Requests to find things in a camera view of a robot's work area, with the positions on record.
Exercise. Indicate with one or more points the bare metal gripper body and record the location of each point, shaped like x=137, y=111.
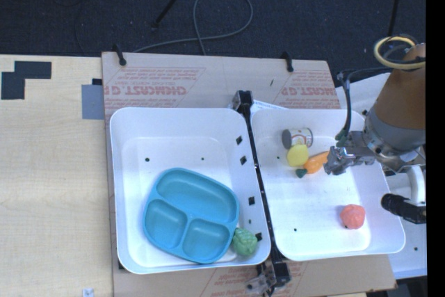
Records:
x=365, y=147

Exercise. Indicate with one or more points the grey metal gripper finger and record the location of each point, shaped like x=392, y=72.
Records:
x=332, y=167
x=339, y=151

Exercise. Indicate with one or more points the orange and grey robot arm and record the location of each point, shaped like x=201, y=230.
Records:
x=400, y=104

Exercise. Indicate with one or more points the orange carrot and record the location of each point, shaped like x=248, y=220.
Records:
x=314, y=164

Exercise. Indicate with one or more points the yellow lemon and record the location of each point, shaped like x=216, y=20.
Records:
x=297, y=155

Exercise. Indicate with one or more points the small white can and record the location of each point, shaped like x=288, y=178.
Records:
x=300, y=137

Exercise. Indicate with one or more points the white plastic tray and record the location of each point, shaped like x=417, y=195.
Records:
x=180, y=139
x=313, y=205

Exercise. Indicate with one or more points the orange toy pumpkin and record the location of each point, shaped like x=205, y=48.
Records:
x=352, y=216

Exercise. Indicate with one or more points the thin black rod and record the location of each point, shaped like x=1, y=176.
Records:
x=260, y=181

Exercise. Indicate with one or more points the green grapes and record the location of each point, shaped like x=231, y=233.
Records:
x=245, y=242

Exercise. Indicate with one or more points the brown cardboard board red print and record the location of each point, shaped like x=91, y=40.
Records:
x=215, y=87

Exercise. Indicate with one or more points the blue divided plate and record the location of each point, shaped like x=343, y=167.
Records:
x=189, y=215

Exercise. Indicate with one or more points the black cylinder on white bracket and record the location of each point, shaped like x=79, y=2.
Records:
x=400, y=206

